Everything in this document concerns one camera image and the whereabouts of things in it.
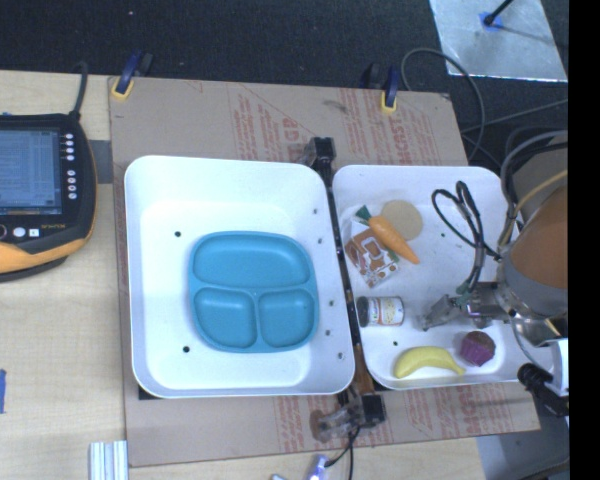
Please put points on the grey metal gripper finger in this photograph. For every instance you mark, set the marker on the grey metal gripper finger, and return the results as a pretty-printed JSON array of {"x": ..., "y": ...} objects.
[
  {"x": 450, "y": 304},
  {"x": 431, "y": 319}
]

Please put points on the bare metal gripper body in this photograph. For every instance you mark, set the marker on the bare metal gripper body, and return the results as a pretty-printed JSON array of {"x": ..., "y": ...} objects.
[{"x": 485, "y": 304}]

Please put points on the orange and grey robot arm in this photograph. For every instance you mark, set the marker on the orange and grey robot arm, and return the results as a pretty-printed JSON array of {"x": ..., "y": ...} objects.
[{"x": 540, "y": 253}]

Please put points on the white plastic tray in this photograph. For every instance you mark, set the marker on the white plastic tray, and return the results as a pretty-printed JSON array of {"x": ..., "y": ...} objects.
[
  {"x": 430, "y": 278},
  {"x": 170, "y": 278}
]

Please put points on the yellow banana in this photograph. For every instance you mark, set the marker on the yellow banana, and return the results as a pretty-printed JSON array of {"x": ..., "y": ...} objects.
[{"x": 425, "y": 359}]

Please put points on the small white can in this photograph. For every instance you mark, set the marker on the small white can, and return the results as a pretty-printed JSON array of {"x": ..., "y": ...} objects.
[{"x": 385, "y": 311}]

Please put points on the white and orange packet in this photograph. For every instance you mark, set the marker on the white and orange packet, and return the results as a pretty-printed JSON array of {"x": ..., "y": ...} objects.
[{"x": 372, "y": 263}]

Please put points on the thin black rod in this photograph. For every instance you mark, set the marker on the thin black rod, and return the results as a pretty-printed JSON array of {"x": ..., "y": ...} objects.
[{"x": 349, "y": 308}]

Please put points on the orange carrot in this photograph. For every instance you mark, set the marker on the orange carrot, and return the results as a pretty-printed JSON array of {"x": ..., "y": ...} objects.
[{"x": 392, "y": 238}]

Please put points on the tan round biscuit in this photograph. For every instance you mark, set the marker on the tan round biscuit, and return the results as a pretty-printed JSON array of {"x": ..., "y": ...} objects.
[{"x": 408, "y": 217}]

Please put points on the blue divided plate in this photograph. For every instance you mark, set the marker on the blue divided plate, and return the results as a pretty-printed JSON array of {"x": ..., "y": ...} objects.
[{"x": 252, "y": 293}]

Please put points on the brown cardboard board red print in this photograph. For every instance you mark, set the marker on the brown cardboard board red print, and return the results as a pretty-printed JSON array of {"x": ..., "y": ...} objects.
[{"x": 280, "y": 113}]

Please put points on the black cylinder on white bracket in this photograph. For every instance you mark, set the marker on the black cylinder on white bracket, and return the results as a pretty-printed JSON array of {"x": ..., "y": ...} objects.
[{"x": 540, "y": 382}]

